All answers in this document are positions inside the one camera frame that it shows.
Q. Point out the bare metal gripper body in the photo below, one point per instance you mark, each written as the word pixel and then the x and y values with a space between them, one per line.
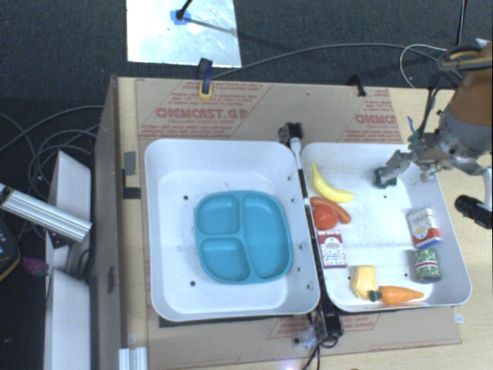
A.
pixel 431 153

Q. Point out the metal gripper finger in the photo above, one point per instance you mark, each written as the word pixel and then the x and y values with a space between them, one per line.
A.
pixel 398 162
pixel 428 173

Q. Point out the dark green toy vegetable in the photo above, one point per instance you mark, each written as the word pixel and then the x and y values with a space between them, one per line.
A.
pixel 381 182

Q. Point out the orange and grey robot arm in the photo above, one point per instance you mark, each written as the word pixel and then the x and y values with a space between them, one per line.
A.
pixel 470 98

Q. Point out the orange and white carton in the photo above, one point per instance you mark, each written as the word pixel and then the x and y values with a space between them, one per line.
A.
pixel 423 229

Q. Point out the orange sausage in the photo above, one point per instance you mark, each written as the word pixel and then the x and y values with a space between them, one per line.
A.
pixel 343 211

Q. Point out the yellow banana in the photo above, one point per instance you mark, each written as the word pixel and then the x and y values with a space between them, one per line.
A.
pixel 327 189

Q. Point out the white plastic tray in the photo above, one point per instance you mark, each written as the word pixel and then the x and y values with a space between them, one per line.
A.
pixel 381 237
pixel 173 226

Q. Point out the green and white can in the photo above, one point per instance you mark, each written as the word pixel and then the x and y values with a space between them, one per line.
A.
pixel 426 265

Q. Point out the red tomato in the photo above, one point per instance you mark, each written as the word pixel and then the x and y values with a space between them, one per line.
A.
pixel 324 218

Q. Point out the thin black and white rod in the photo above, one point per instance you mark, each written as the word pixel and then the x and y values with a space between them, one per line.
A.
pixel 308 206

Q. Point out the red and white small carton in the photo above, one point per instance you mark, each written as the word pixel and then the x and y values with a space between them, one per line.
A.
pixel 333 249

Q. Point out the orange carrot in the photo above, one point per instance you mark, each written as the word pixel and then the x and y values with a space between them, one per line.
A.
pixel 400 295

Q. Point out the yellow ribbed toy food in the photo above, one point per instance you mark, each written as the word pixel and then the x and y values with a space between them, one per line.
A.
pixel 363 281

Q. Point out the blue divided plate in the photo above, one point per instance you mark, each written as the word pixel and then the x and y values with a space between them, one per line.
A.
pixel 246 241

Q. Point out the brown cardboard board red print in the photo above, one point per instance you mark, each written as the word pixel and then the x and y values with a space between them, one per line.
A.
pixel 231 110

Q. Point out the purple grapes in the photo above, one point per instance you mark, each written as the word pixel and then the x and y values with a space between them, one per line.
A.
pixel 34 266

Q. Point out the black cylinder on white bracket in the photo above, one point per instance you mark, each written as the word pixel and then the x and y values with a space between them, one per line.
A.
pixel 475 208

